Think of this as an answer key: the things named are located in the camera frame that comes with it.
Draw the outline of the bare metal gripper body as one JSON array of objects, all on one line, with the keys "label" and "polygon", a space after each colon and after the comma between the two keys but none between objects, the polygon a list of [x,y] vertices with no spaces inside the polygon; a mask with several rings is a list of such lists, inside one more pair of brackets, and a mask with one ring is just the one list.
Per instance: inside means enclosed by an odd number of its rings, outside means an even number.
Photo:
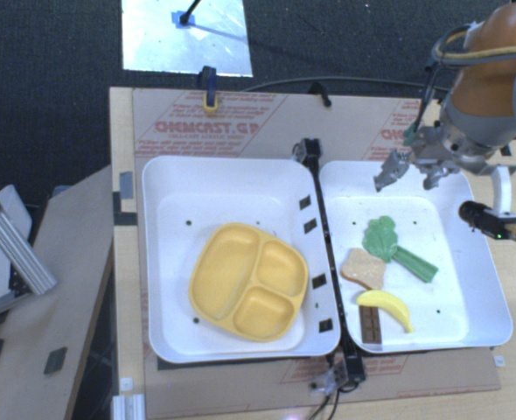
[{"label": "bare metal gripper body", "polygon": [[488,163],[494,148],[482,145],[450,123],[421,126],[408,135],[412,163],[429,176],[448,176],[467,171],[476,176],[493,172]]}]

